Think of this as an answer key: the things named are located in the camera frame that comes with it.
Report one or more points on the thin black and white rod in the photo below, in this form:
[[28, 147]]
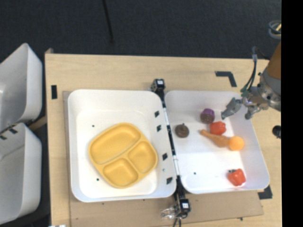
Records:
[[168, 129]]

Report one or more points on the yellow divided plate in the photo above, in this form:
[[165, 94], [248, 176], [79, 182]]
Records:
[[113, 143]]

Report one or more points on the white plastic tray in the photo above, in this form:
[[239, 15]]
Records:
[[208, 169], [118, 103]]

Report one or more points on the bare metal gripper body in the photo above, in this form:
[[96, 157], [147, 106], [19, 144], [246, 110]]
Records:
[[262, 99]]

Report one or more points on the purple and brown toy cupcake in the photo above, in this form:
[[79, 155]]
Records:
[[207, 116]]

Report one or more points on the brown doughnut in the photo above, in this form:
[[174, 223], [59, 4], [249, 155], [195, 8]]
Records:
[[182, 131]]

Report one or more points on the orange ball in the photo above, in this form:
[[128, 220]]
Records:
[[236, 143]]

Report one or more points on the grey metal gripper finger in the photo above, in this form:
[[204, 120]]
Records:
[[232, 107], [252, 111]]

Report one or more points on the red toy pepper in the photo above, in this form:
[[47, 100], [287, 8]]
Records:
[[217, 128], [236, 177]]

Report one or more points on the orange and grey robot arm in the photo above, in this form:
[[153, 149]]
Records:
[[275, 65]]

